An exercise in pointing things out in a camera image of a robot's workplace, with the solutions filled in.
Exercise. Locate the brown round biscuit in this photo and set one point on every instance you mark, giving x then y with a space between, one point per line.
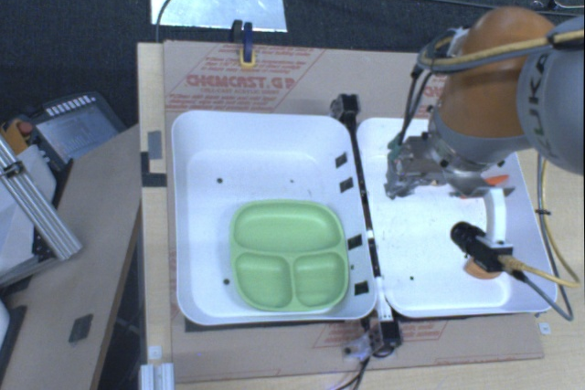
477 271

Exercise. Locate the black cylinder on white bracket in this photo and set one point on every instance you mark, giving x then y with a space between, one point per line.
496 214

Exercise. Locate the orange carrot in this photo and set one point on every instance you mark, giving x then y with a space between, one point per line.
497 180

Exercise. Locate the green divided plate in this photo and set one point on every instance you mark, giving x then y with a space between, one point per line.
288 233

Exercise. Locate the brown cardboard board red print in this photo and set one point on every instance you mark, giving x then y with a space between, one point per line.
274 73

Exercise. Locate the white plastic tray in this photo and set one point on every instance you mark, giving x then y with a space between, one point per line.
420 242
256 160

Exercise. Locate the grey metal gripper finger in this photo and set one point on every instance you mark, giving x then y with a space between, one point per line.
393 185
411 186

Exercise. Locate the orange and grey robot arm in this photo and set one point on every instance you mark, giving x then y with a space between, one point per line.
489 96

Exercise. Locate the thin black and white rod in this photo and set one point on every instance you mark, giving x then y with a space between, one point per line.
365 201

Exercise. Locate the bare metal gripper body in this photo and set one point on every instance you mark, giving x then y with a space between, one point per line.
427 162

